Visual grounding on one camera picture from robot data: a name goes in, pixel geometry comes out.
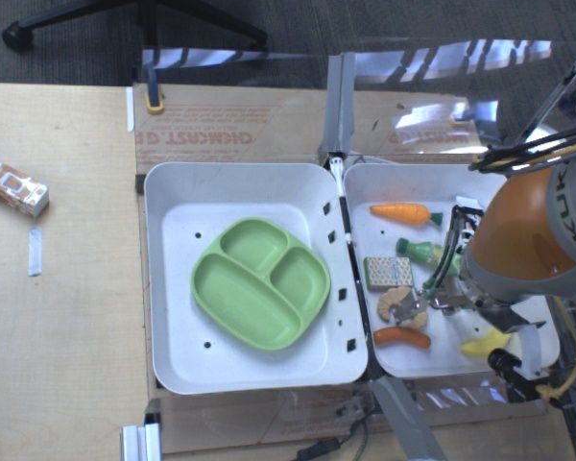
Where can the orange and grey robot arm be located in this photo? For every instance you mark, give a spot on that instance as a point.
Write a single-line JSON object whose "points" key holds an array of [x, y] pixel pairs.
{"points": [[518, 238]]}

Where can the beige croissant bread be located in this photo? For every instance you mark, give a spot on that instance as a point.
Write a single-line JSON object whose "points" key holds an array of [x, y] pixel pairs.
{"points": [[389, 300]]}

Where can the brown and white carton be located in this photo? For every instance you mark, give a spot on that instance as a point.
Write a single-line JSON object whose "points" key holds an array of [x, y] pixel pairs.
{"points": [[16, 189]]}

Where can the black cylinder on white bracket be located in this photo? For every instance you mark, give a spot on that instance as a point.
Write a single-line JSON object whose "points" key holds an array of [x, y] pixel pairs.
{"points": [[504, 360]]}

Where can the yellow banana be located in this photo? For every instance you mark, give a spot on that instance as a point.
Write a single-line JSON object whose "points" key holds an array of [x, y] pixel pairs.
{"points": [[482, 346]]}

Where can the orange carrot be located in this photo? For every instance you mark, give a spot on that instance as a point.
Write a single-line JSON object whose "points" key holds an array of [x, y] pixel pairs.
{"points": [[400, 212]]}

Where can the green divided plate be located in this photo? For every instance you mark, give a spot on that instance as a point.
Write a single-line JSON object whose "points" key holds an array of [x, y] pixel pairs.
{"points": [[249, 291]]}

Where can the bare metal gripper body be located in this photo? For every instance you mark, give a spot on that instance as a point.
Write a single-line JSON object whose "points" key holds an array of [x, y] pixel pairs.
{"points": [[456, 298]]}

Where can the brown cardboard board red print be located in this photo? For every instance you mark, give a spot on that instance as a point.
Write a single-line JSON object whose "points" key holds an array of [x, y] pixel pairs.
{"points": [[230, 128]]}

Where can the red sausage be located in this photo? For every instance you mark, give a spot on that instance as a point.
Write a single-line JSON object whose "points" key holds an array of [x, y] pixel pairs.
{"points": [[403, 337]]}

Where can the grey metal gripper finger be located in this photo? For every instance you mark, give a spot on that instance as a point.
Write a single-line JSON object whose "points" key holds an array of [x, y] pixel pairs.
{"points": [[418, 298], [405, 314]]}

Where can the white plastic tray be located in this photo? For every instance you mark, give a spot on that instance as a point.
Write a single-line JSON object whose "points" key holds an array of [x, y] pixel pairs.
{"points": [[177, 276], [413, 190]]}

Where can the green and yellow bottle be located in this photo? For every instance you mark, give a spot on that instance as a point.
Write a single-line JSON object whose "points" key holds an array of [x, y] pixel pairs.
{"points": [[420, 250]]}

